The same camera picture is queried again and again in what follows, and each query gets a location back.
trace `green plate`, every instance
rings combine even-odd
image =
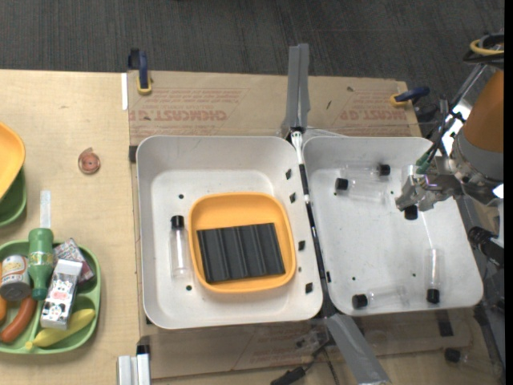
[[[23,167],[0,200],[0,228],[17,220],[26,207],[25,173]]]
[[[55,242],[54,246],[59,245],[60,242]],[[14,342],[3,343],[0,342],[0,352],[6,352],[9,354],[37,354],[37,355],[48,355],[58,354],[59,352],[66,352],[74,350],[75,348],[83,345],[95,332],[96,323],[98,321],[99,304],[100,304],[100,268],[98,260],[95,255],[88,249],[79,245],[83,256],[86,258],[87,263],[95,273],[95,276],[88,282],[79,285],[77,289],[77,295],[75,297],[75,303],[73,304],[73,312],[77,310],[84,310],[92,308],[95,310],[95,317],[93,320],[78,332],[73,335],[59,341],[51,346],[39,348],[34,346],[31,350],[25,348],[25,342],[32,341],[38,332],[42,329],[39,326],[39,316],[41,315],[42,304],[44,301],[39,301],[37,310],[30,322],[29,326],[16,338]],[[3,261],[10,255],[19,254],[27,256],[29,251],[29,241],[20,240],[8,242],[0,246],[0,261]],[[7,308],[7,316],[4,323],[0,326],[0,331],[3,330],[9,323],[14,319],[18,313],[20,302],[9,302]]]

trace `clear plastic tube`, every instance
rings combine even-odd
[[[440,302],[442,290],[444,260],[443,251],[440,249],[428,249],[424,258],[426,300],[432,304]]]
[[[355,310],[366,307],[408,306],[409,304],[410,294],[404,285],[383,286],[367,290],[364,294],[356,294],[353,296],[353,308]]]
[[[348,161],[341,165],[341,174],[345,178],[381,180],[390,175],[390,166],[372,161]]]
[[[446,348],[444,356],[448,365],[462,371],[476,371],[491,375],[498,379],[503,374],[502,363],[492,360],[488,355],[477,355],[470,350]]]
[[[383,202],[386,194],[386,183],[364,178],[337,178],[335,192],[343,197]]]
[[[418,178],[420,177],[421,175],[417,174],[417,169],[418,169],[418,166],[417,165],[405,165],[404,167],[401,168],[401,184],[404,184],[406,183],[406,181],[408,180],[408,178],[410,176],[413,176],[414,178]]]
[[[182,216],[174,216],[171,219],[169,249],[171,250],[172,276],[189,278],[191,276],[191,254]]]

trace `yellow bowl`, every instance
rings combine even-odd
[[[275,225],[285,269],[283,274],[224,282],[207,282],[197,231],[268,223]],[[289,219],[280,202],[269,194],[227,192],[202,197],[191,208],[188,228],[192,263],[196,276],[200,283],[211,291],[235,294],[270,290],[283,286],[294,275],[296,255]]]
[[[13,184],[25,162],[25,145],[22,139],[0,123],[0,201]]]

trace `white plastic tray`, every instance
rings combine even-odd
[[[142,247],[143,305],[164,329],[299,321],[321,308],[322,293],[297,156],[277,137],[153,136],[137,151]],[[285,173],[291,170],[287,180]],[[172,279],[169,220],[188,217],[208,194],[268,193],[285,207],[292,228],[297,269],[282,287],[249,294],[219,294],[192,279]],[[289,196],[296,193],[296,201]],[[298,242],[305,248],[298,250]],[[307,293],[305,286],[313,283]]]
[[[310,196],[325,268],[329,296],[350,315],[385,314],[473,306],[483,295],[483,284],[454,199],[408,221],[395,207],[401,194],[402,167],[413,164],[430,146],[422,138],[314,137],[303,155]],[[389,164],[383,203],[335,196],[335,180],[347,161]],[[444,252],[441,301],[426,301],[424,253]],[[410,303],[355,310],[352,297],[367,290],[406,285]]]

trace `dark gray carpet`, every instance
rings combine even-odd
[[[0,0],[0,67],[286,75],[310,45],[310,75],[391,78],[451,97],[462,56],[504,27],[505,0]]]

